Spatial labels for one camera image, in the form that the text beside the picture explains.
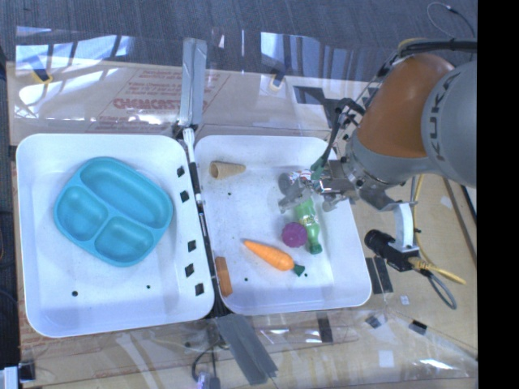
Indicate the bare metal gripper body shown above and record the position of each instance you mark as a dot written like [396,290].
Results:
[338,182]

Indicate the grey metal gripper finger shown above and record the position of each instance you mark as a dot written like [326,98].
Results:
[334,203]
[294,189]

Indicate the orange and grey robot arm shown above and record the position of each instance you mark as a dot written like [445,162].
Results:
[405,112]

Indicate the green plastic bottle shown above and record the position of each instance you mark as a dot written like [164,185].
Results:
[310,225]

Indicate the purple round toy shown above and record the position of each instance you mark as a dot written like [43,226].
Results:
[294,234]

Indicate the white plastic tray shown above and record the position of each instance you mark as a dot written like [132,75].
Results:
[251,217]
[121,298]

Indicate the orange carrot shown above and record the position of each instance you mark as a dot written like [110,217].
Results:
[269,254]

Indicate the tan ice cream cone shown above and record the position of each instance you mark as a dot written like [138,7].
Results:
[225,169]

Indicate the brown cardboard board, red print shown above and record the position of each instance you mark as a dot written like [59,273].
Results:
[251,95]

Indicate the orange rectangular block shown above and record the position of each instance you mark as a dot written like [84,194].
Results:
[224,276]

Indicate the blue divided plate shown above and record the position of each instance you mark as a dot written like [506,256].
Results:
[113,211]

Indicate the black cylinder on white bracket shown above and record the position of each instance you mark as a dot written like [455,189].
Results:
[399,253]

